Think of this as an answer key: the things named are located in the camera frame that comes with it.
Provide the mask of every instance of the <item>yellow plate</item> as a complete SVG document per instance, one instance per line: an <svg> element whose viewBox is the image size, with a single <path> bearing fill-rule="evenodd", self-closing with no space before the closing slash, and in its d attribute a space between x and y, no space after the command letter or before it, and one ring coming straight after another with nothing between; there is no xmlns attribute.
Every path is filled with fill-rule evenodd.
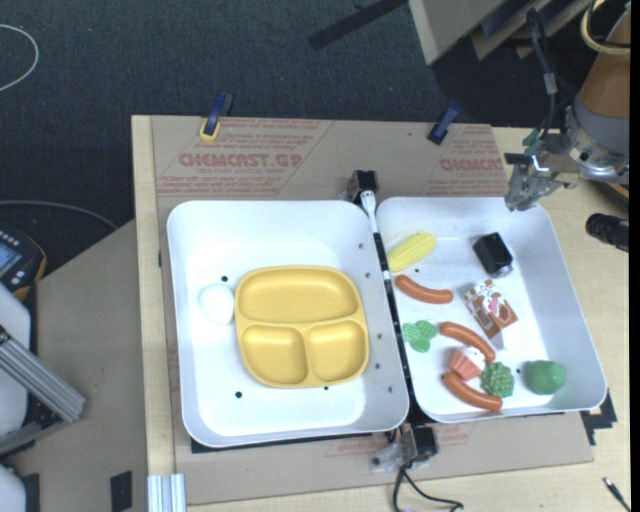
<svg viewBox="0 0 640 512"><path fill-rule="evenodd" d="M236 288L234 314L244 365L263 384L339 384L360 375L369 361L360 294L334 268L279 266L249 272Z"/></svg>

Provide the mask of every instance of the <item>hot dog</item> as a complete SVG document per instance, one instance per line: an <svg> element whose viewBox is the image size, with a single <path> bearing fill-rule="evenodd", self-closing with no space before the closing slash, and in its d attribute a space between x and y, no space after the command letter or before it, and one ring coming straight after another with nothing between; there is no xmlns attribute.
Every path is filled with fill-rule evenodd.
<svg viewBox="0 0 640 512"><path fill-rule="evenodd" d="M401 274L395 279L396 286L404 293L422 302L430 304L448 304L453 300L451 290L434 290L416 283L409 276Z"/></svg>
<svg viewBox="0 0 640 512"><path fill-rule="evenodd" d="M477 348L484 354L484 358L487 363L493 363L496 359L495 351L489 346L489 344L479 335L468 329L464 325L457 324L455 322L442 322L439 326L440 334L455 338L462 343L471 345Z"/></svg>
<svg viewBox="0 0 640 512"><path fill-rule="evenodd" d="M445 373L442 382L456 397L469 405L490 411L499 411L502 408L502 398L473 389L453 371Z"/></svg>

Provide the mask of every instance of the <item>white egg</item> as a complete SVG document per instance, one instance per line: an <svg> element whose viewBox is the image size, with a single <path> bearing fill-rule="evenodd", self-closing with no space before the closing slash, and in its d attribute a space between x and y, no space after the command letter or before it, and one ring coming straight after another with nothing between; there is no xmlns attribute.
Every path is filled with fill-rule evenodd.
<svg viewBox="0 0 640 512"><path fill-rule="evenodd" d="M209 320L219 325L233 318L233 291L223 284L212 284L200 290L200 309Z"/></svg>

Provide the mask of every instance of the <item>blue clamp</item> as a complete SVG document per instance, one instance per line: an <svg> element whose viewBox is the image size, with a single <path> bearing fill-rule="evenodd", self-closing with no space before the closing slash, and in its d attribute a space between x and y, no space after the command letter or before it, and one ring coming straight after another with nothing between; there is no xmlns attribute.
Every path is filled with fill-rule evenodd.
<svg viewBox="0 0 640 512"><path fill-rule="evenodd" d="M444 140L445 135L447 135L447 128L461 110L462 104L458 103L456 100L451 100L447 105L446 110L440 114L438 122L433 128L431 128L429 135L427 135L427 139L440 145Z"/></svg>
<svg viewBox="0 0 640 512"><path fill-rule="evenodd" d="M204 142L213 142L220 132L220 117L226 116L231 110L233 96L224 91L218 91L213 101L209 117L202 122L200 127L200 139Z"/></svg>

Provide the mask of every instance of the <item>black floor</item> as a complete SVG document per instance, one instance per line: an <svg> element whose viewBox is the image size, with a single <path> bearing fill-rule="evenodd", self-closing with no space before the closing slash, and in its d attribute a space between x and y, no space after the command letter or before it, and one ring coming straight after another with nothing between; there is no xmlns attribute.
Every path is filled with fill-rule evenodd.
<svg viewBox="0 0 640 512"><path fill-rule="evenodd" d="M456 99L460 122L542 121L533 55L503 46L479 61L465 38L429 67L396 3L349 31L341 20L375 0L4 2L0 24L40 55L0 90L0 219L42 246L52 272L134 217L131 116L205 116L220 88L241 117L431 122ZM551 49L579 87L593 55L577 23ZM0 28L0 88L33 57L26 36Z"/></svg>

